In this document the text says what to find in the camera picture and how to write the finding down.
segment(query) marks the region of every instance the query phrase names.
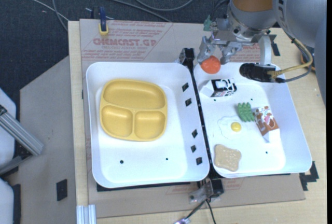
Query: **wooden table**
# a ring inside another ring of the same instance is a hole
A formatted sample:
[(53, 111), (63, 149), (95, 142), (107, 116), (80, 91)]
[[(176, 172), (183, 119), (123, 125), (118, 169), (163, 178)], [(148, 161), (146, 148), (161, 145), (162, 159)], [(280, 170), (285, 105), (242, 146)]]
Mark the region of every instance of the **wooden table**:
[[(190, 32), (190, 24), (185, 24), (186, 32)], [(73, 129), (75, 149), (75, 176), (77, 205), (87, 206), (87, 166), (84, 132), (84, 109), (82, 100), (82, 71), (80, 56), (80, 30), (78, 21), (70, 21), (69, 52), (71, 68), (71, 91), (73, 108)], [(300, 62), (300, 52), (289, 42), (281, 29), (272, 29), (277, 34), (275, 42), (281, 53), (273, 57), (272, 62), (280, 68), (287, 68)], [(300, 69), (286, 73), (290, 78), (305, 72)], [(282, 202), (214, 208), (213, 213), (217, 223), (327, 223), (327, 176), (326, 176), (326, 108), (320, 96), (315, 73), (288, 83), (292, 98), (306, 136), (312, 160), (315, 161), (319, 179), (309, 183), (309, 191), (305, 192), (303, 201)], [(98, 219), (98, 224), (172, 224), (188, 215), (188, 211), (177, 211), (160, 214), (137, 215)], [(213, 223), (210, 211), (201, 209), (191, 218), (191, 223)]]

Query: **orange ball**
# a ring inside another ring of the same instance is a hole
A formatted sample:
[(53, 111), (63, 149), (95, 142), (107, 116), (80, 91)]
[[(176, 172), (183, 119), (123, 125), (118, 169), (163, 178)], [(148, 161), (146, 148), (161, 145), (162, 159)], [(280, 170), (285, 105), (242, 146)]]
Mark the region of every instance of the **orange ball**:
[(216, 56), (210, 56), (201, 63), (201, 68), (208, 74), (216, 74), (221, 67), (220, 60)]

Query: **yellow cable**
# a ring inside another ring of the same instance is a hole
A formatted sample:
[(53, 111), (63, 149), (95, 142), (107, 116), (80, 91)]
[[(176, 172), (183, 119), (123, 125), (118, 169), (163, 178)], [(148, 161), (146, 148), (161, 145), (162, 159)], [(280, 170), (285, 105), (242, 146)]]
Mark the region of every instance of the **yellow cable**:
[(300, 68), (304, 68), (307, 66), (310, 66), (313, 63), (313, 58), (311, 53), (308, 51), (308, 49), (305, 47), (305, 45), (303, 43), (301, 43), (299, 40), (297, 39), (293, 39), (293, 42), (303, 51), (306, 53), (306, 55), (308, 56), (309, 60), (307, 63), (305, 64), (301, 64), (301, 65), (295, 65), (286, 69), (282, 69), (282, 70), (278, 70), (278, 71), (267, 71), (267, 74), (271, 75), (272, 78), (276, 78), (279, 75), (282, 75), (286, 72), (292, 71), (292, 70), (297, 70)]

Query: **green object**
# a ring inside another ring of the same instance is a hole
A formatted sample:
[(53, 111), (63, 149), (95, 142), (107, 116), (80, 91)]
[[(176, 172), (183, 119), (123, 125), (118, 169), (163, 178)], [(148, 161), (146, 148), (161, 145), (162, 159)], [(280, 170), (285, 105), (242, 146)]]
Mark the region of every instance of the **green object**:
[(208, 15), (208, 17), (204, 21), (204, 31), (210, 31), (211, 23), (212, 23), (211, 17), (210, 15)]
[(251, 105), (249, 102), (247, 103), (239, 103), (238, 104), (238, 112), (239, 117), (244, 122), (255, 121), (254, 115), (251, 111)]

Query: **robotic hand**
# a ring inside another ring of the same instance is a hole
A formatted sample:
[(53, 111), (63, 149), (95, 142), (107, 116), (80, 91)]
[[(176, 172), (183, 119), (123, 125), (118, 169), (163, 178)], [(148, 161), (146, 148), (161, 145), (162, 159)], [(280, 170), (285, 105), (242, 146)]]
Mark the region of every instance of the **robotic hand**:
[(303, 66), (311, 68), (313, 58), (306, 47), (314, 48), (315, 70), (326, 106), (326, 15), (327, 0), (230, 0), (227, 15), (212, 22), (212, 35), (203, 37), (198, 63), (210, 58), (216, 47), (221, 50), (221, 64), (242, 46), (259, 44), (260, 62), (240, 67), (242, 76), (263, 82), (286, 82), (271, 66), (271, 44), (275, 35), (269, 28), (276, 22), (307, 58)]

